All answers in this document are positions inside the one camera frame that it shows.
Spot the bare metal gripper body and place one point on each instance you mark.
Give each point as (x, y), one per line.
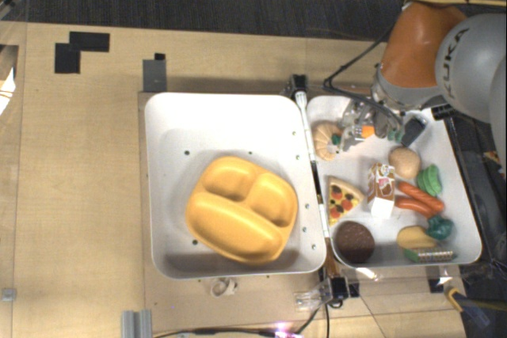
(366, 112)

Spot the white plastic tray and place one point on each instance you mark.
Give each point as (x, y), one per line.
(222, 122)
(396, 245)

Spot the brown and white carton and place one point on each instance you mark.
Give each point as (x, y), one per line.
(382, 190)

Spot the green toy pea pod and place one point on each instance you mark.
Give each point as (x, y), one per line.
(429, 180)

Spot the yellow divided plate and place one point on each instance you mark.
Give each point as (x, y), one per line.
(237, 210)

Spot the green and silver packet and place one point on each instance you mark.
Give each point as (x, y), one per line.
(429, 255)

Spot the orange toy sausage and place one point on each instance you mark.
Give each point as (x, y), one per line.
(421, 196)
(412, 205)

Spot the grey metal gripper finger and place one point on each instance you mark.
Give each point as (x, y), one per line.
(348, 140)
(359, 134)

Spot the beige toy bread roll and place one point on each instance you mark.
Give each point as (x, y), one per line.
(405, 162)

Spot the small orange block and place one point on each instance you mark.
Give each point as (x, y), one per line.
(368, 131)

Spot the green toy broccoli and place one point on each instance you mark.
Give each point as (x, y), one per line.
(440, 227)

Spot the toy pizza slice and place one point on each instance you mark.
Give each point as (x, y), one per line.
(340, 200)

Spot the yellow toy potato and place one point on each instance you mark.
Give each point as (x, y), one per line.
(414, 237)

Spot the brown round toy biscuit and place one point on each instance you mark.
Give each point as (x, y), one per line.
(355, 242)

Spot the black cylinder on white bracket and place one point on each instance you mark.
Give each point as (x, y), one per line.
(412, 129)

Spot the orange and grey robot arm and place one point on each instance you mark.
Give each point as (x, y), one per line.
(420, 47)

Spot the white curled plastic piece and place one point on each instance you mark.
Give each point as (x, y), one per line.
(222, 286)

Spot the beige toy croissant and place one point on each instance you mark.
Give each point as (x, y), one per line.
(325, 140)

